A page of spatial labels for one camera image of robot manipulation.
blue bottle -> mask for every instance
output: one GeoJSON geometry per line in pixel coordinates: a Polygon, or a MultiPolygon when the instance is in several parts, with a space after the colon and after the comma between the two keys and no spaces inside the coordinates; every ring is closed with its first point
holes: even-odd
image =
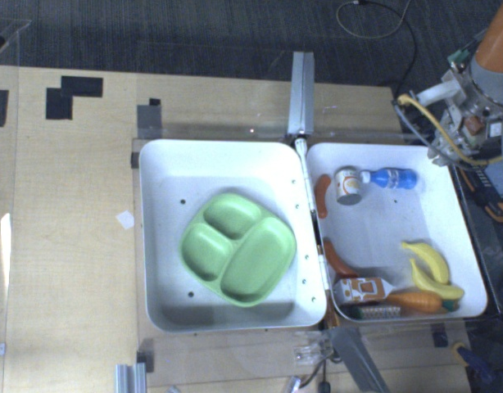
{"type": "Polygon", "coordinates": [[[410,169],[392,169],[386,167],[376,172],[363,170],[359,173],[362,183],[372,182],[389,189],[412,189],[417,183],[417,173],[410,169]]]}

banana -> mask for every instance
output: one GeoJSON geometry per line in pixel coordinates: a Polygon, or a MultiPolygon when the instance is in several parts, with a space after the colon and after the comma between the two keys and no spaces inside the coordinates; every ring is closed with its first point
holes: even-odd
{"type": "Polygon", "coordinates": [[[432,272],[433,279],[441,284],[447,284],[450,280],[450,272],[448,265],[442,255],[426,243],[406,243],[402,242],[401,246],[405,249],[410,249],[419,258],[426,262],[426,265],[432,272]]]}
{"type": "Polygon", "coordinates": [[[424,291],[434,291],[443,300],[459,300],[463,295],[463,289],[453,286],[441,284],[437,281],[433,281],[422,269],[420,269],[415,263],[415,259],[410,259],[412,264],[412,279],[414,284],[424,291]]]}

wooden table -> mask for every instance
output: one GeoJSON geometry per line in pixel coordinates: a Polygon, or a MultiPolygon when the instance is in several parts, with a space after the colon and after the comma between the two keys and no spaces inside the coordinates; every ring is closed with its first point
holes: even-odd
{"type": "MultiPolygon", "coordinates": [[[[137,215],[130,168],[137,105],[147,105],[149,97],[161,99],[170,124],[174,119],[251,127],[267,119],[276,129],[288,117],[290,84],[0,67],[0,77],[7,76],[18,78],[18,88],[9,86],[10,100],[18,97],[18,124],[0,129],[0,147],[9,130],[16,130],[0,389],[111,392],[116,364],[133,364],[142,341],[135,231],[116,219],[126,210],[137,215]],[[74,97],[73,120],[46,120],[46,88],[59,88],[62,75],[102,77],[103,97],[74,97]]],[[[317,126],[363,132],[368,142],[380,133],[398,133],[390,98],[387,88],[317,84],[317,126]]],[[[0,156],[0,168],[7,167],[0,156]]],[[[447,331],[451,341],[465,340],[462,323],[447,331]]],[[[250,363],[258,361],[244,347],[242,337],[248,336],[255,335],[177,340],[156,331],[156,341],[167,342],[174,359],[156,369],[160,376],[148,374],[154,386],[149,391],[164,392],[169,384],[182,392],[281,391],[290,371],[297,371],[290,354],[293,334],[273,331],[272,342],[252,349],[266,360],[256,368],[250,363]],[[269,371],[262,373],[265,366],[269,371]]],[[[469,391],[465,370],[447,348],[433,348],[429,333],[369,330],[365,337],[392,391],[469,391]]],[[[333,389],[357,391],[343,364],[329,371],[333,389]]]]}

white bottle cap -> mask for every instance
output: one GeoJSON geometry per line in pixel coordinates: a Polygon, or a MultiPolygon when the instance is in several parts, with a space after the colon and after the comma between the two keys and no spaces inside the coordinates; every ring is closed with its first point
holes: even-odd
{"type": "Polygon", "coordinates": [[[360,171],[359,178],[362,183],[369,183],[369,171],[368,170],[360,171]]]}

silver can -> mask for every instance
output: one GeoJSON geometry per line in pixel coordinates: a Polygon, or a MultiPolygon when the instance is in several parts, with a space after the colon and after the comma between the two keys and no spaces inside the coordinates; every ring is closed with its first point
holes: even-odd
{"type": "Polygon", "coordinates": [[[357,170],[353,167],[343,167],[335,174],[335,189],[337,202],[344,206],[353,206],[360,201],[360,181],[357,170]]]}

